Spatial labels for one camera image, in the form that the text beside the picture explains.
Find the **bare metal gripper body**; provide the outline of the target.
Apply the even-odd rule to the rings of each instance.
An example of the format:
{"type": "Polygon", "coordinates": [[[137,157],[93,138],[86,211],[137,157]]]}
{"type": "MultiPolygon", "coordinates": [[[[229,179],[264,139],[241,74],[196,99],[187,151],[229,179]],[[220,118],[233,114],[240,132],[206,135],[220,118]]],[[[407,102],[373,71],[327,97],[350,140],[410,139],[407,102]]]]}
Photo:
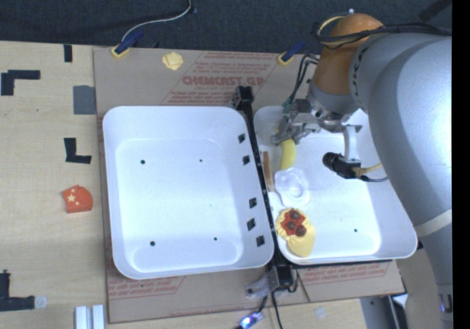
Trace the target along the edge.
{"type": "Polygon", "coordinates": [[[350,98],[301,98],[287,99],[283,113],[287,124],[293,129],[331,133],[344,130],[347,121],[359,108],[350,98]]]}

